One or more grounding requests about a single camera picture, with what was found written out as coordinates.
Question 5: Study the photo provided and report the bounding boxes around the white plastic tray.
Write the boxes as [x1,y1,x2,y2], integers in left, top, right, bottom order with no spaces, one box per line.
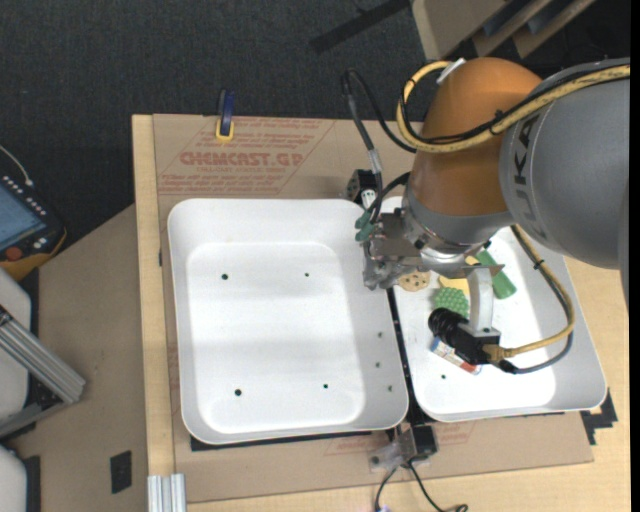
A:
[378,195,609,424]
[166,197,411,446]

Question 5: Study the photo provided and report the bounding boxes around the brown biscuit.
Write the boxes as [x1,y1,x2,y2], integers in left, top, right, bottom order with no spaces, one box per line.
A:
[398,269,433,294]

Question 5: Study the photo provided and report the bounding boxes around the brown cardboard board red print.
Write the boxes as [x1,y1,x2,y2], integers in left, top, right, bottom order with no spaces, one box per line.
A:
[152,113,596,504]

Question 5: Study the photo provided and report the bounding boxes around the red white blue carton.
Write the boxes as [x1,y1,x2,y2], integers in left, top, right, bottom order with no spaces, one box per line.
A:
[430,335,483,376]

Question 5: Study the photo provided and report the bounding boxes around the black block with thin wires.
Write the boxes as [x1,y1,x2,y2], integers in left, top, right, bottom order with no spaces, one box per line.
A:
[348,168,382,202]
[368,424,440,472]

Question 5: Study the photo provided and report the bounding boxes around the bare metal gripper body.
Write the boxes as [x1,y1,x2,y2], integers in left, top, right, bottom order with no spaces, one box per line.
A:
[367,208,494,278]

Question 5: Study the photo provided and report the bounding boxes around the black cylinder on white bracket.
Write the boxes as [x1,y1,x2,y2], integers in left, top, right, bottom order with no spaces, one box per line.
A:
[427,264,506,367]

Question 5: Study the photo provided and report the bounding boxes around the green grapes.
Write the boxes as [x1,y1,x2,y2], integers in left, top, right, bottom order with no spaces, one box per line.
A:
[433,285,472,320]

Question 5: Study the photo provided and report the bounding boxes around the green cylinder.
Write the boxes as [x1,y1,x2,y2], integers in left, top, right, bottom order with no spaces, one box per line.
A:
[474,249,518,301]

